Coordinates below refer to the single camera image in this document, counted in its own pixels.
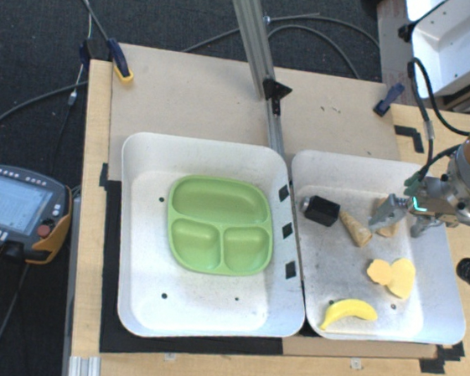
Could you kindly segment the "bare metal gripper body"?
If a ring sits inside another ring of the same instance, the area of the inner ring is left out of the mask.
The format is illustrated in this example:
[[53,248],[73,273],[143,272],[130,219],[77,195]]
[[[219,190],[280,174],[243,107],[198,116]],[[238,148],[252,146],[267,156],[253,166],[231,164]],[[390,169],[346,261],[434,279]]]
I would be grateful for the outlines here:
[[427,176],[410,197],[409,211],[447,227],[460,224],[470,227],[470,189],[464,183]]

